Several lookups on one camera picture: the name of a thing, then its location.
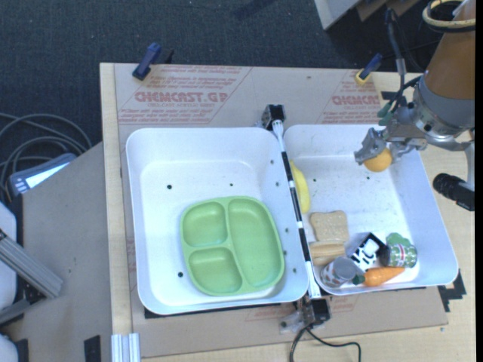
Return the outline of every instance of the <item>yellow banana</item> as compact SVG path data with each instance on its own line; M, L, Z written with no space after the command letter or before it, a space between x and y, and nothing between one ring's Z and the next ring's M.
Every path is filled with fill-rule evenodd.
M297 190L297 196L300 204L300 212L307 213L310 209L310 194L307 181L303 173L298 167L295 166L292 160L290 160L290 168L294 177L295 189Z

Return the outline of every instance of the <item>orange carrot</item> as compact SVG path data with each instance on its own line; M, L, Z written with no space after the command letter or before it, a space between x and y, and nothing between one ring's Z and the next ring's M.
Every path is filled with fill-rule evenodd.
M364 274L364 285L368 287L380 286L382 283L401 274L405 269L404 267L370 268Z

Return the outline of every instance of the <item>wooden table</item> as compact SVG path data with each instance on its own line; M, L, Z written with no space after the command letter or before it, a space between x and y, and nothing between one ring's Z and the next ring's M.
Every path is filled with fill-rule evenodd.
M378 91L395 91L395 73L373 74ZM115 65L100 66L103 114L103 146L106 169L106 203L109 234L109 271L112 306L112 331L127 335L133 332L131 298L128 282L127 248L123 209L122 179L120 177L120 146L117 122ZM466 159L463 153L446 152L430 146L421 152L429 178L442 171L466 178ZM470 213L440 195L436 200L460 265L466 288L461 300L452 300L449 324L397 330L387 333L361 334L331 342L355 341L361 345L363 360L447 360L476 359L475 345L475 220ZM290 343L206 351L195 354L154 357L149 361L279 361L288 360ZM355 348L329 348L316 341L304 341L297 346L296 360L357 360Z

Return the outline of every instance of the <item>tin can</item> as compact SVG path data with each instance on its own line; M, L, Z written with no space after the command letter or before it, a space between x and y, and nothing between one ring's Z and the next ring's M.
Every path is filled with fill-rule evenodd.
M340 287L361 273L351 259L339 256L322 269L320 276L327 287Z
M413 268L417 262L416 247L400 243L387 244L380 251L380 261L386 267Z

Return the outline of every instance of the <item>green plate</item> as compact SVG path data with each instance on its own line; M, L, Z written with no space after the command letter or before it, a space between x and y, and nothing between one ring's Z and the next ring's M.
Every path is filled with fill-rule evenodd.
M214 198L181 216L181 244L193 283L212 296L275 285L285 262L272 215L255 198Z

